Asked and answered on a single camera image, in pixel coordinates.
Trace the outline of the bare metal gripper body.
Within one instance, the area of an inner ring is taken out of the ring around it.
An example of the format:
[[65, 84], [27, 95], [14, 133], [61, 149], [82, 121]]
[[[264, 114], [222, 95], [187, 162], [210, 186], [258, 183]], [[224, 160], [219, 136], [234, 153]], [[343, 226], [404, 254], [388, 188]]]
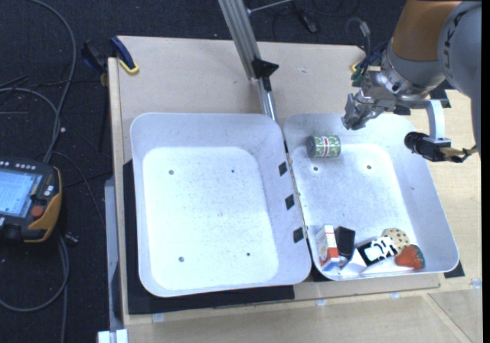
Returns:
[[354, 72], [355, 113], [393, 112], [405, 102], [401, 96], [404, 79], [389, 67], [359, 68]]

